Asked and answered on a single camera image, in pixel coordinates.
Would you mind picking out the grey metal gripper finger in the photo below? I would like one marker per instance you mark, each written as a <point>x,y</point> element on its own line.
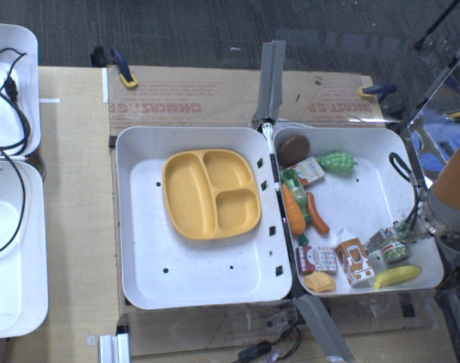
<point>377,240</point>
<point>392,233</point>

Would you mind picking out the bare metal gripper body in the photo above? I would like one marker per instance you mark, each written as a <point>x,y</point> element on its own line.
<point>417,232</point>

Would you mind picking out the green can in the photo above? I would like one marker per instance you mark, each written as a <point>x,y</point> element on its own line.
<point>396,252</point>

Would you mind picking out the orange and white milk carton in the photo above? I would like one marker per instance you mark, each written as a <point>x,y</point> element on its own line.
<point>354,261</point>

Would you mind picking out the white plastic tray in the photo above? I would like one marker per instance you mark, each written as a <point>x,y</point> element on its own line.
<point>366,202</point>
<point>199,270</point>

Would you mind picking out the yellow banana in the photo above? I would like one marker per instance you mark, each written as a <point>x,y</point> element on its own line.
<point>396,276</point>

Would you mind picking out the maroon and white packet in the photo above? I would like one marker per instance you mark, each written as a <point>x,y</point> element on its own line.
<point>317,259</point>

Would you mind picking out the orange sausage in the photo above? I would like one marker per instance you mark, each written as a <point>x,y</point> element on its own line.
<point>316,214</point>

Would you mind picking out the yellow pizza slice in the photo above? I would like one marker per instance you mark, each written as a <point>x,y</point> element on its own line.
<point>320,282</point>

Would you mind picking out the orange carrot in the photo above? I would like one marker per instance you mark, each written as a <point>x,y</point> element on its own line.
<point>293,214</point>

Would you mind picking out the green grapes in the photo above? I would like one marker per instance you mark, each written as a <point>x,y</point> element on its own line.
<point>336,162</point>

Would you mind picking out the green bottle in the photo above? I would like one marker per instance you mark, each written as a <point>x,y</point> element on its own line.
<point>295,189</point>

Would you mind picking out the white and red carton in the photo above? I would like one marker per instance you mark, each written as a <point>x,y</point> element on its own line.
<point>309,170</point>

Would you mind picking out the brown round biscuit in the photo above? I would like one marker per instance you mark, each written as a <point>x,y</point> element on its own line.
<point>293,150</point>

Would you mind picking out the yellow divided plate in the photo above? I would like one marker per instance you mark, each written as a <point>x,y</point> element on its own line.
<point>194,195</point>

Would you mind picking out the brown cardboard board red print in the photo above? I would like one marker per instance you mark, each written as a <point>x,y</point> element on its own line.
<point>177,100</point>

